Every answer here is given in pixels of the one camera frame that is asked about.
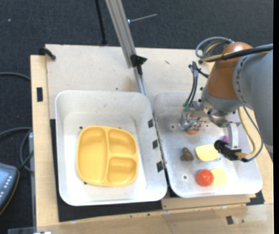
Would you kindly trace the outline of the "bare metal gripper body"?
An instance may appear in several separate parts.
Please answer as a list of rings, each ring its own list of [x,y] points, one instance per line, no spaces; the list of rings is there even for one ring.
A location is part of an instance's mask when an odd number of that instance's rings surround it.
[[[192,108],[186,112],[186,117],[190,120],[190,125],[192,120],[198,119],[201,120],[202,123],[211,122],[218,127],[226,127],[231,123],[231,121],[227,119],[227,116],[228,114],[213,109],[204,111],[202,109]]]

